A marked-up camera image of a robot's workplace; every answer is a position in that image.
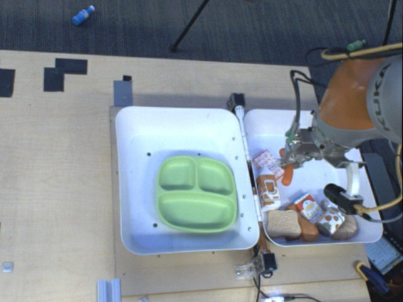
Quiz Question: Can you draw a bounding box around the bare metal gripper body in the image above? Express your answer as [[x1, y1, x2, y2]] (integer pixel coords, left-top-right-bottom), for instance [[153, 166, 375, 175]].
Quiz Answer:
[[291, 127, 351, 169]]

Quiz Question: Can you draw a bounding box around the orange carrot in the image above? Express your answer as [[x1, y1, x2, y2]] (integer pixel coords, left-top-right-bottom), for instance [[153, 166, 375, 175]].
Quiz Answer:
[[279, 147, 295, 187]]

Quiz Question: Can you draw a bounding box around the white and orange patterned packet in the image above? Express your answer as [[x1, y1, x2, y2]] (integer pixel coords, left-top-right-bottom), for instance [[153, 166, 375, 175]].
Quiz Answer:
[[252, 149, 285, 181]]

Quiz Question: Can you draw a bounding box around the white plastic tray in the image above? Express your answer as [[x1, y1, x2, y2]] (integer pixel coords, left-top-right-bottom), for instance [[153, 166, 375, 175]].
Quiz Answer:
[[114, 105, 261, 256], [243, 108, 385, 248]]

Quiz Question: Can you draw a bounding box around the orange and white carton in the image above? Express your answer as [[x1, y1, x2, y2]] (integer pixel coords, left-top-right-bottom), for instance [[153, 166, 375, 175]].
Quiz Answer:
[[256, 174, 282, 213]]

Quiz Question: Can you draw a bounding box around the red and white carton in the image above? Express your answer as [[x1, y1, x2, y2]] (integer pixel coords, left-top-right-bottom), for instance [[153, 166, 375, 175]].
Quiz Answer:
[[293, 193, 326, 225]]

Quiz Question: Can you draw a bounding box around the beige bread slice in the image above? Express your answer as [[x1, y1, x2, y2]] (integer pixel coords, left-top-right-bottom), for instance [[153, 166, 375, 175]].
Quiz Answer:
[[266, 209, 303, 239]]

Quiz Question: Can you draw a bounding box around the white carton with orange print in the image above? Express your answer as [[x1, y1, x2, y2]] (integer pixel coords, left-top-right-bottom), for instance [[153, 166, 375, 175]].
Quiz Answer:
[[317, 199, 346, 235]]

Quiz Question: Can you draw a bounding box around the brown sausage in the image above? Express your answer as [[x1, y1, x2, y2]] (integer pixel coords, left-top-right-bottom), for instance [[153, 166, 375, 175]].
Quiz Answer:
[[285, 203, 320, 243]]

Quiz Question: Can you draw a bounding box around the beige ridged biscuit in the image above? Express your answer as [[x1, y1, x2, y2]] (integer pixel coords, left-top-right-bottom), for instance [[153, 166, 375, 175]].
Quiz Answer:
[[329, 215, 359, 241]]

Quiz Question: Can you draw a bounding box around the green divided plate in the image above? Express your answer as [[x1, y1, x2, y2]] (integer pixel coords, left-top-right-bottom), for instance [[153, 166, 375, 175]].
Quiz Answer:
[[155, 155, 239, 233]]

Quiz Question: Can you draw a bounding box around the green bottle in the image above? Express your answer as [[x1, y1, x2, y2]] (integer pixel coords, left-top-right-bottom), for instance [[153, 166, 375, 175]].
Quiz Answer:
[[346, 39, 367, 52]]

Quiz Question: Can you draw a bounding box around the black tripod leg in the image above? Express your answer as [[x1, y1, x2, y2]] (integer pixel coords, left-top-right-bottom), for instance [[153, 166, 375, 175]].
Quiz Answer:
[[382, 0, 403, 47], [169, 0, 225, 53]]

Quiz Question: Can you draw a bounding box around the blue bottle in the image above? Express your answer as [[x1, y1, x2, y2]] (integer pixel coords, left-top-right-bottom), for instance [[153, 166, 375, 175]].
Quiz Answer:
[[71, 5, 96, 27]]

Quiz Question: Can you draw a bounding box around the black cylinder on white bracket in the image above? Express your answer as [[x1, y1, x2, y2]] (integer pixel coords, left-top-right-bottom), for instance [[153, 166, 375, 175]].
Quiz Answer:
[[323, 161, 366, 216]]

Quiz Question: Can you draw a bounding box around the black block with wires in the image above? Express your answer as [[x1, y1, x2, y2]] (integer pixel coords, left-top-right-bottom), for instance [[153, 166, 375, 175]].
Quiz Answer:
[[262, 252, 279, 272], [227, 92, 246, 112]]

